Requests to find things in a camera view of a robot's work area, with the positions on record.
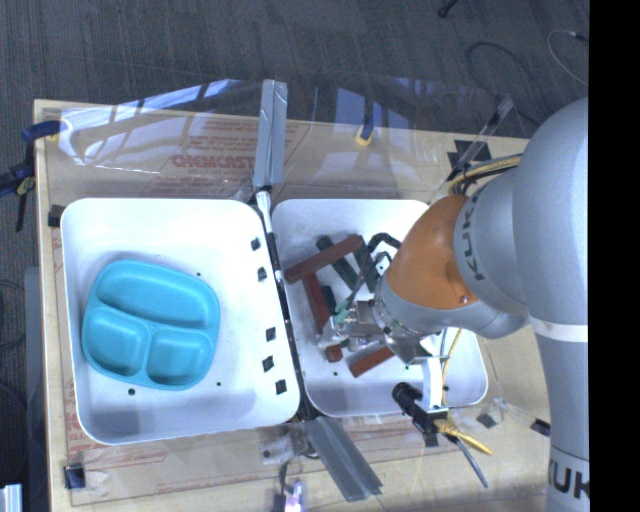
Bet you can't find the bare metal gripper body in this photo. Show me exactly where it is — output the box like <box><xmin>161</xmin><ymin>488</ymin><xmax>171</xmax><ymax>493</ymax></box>
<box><xmin>343</xmin><ymin>298</ymin><xmax>401</xmax><ymax>353</ymax></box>

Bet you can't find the long brown bar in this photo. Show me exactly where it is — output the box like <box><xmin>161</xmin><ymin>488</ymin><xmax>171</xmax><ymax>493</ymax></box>
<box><xmin>284</xmin><ymin>234</ymin><xmax>365</xmax><ymax>285</ymax></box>

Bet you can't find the white plastic tray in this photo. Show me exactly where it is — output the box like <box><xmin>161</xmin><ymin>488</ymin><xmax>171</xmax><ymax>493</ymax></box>
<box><xmin>270</xmin><ymin>198</ymin><xmax>490</xmax><ymax>419</ymax></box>
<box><xmin>59</xmin><ymin>196</ymin><xmax>302</xmax><ymax>447</ymax></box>

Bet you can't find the blue divided plate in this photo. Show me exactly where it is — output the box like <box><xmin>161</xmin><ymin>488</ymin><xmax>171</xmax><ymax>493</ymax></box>
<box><xmin>80</xmin><ymin>258</ymin><xmax>222</xmax><ymax>392</ymax></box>

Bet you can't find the black cylinder on white bracket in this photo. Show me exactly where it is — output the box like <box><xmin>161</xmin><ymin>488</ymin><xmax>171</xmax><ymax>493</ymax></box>
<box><xmin>391</xmin><ymin>348</ymin><xmax>450</xmax><ymax>435</ymax></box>

